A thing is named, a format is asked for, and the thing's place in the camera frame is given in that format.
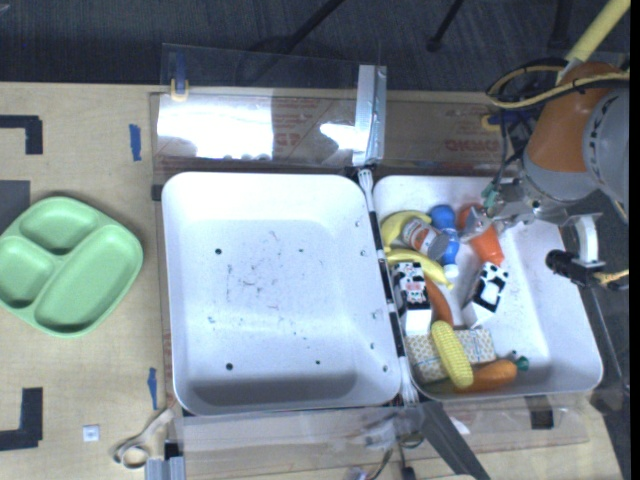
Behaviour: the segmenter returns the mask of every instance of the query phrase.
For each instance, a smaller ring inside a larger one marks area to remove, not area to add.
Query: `yellow banana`
[[[453,283],[444,275],[442,265],[431,258],[427,258],[424,254],[411,249],[390,249],[386,252],[387,263],[389,266],[400,263],[401,261],[415,261],[420,263],[424,275],[429,277],[434,283],[442,284],[448,289],[453,288]]]
[[[388,252],[391,247],[391,242],[400,236],[402,228],[409,222],[410,219],[418,217],[427,224],[431,224],[431,217],[426,213],[417,210],[407,210],[403,212],[396,212],[389,215],[380,226],[380,235],[382,236],[382,245],[384,245],[385,252]]]

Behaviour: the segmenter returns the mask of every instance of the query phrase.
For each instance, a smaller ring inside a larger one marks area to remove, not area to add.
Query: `carrot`
[[[425,283],[427,285],[427,295],[429,295],[429,301],[434,311],[434,321],[443,320],[453,327],[453,315],[451,314],[449,302],[431,279],[425,277]]]
[[[518,373],[518,365],[508,359],[498,359],[473,372],[473,383],[464,389],[455,388],[457,393],[478,393],[490,391],[513,382]]]

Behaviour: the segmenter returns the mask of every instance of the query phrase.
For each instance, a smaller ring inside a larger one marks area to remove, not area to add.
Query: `corn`
[[[473,383],[473,370],[453,327],[437,320],[431,324],[431,337],[451,382],[459,389],[469,387]]]

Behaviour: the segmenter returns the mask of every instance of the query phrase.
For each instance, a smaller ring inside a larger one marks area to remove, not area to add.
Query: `dark background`
[[[326,0],[0,0],[0,81],[150,83],[161,80],[163,43],[247,50],[293,33]],[[573,0],[564,48],[549,48],[558,0],[467,0],[437,53],[426,51],[453,0],[347,0],[294,53],[380,63],[388,88],[477,91],[517,65],[563,56],[608,0]],[[622,62],[630,15],[597,55]],[[628,268],[628,226],[594,195],[581,211],[598,223],[608,270]],[[583,293],[601,344],[605,378],[593,403],[606,417],[625,477],[630,477],[629,298]],[[606,327],[600,325],[602,314]]]

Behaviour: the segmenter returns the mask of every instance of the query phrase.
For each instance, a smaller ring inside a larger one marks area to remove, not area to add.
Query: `green tray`
[[[0,235],[0,306],[60,337],[95,329],[142,267],[138,239],[68,197],[34,204]]]

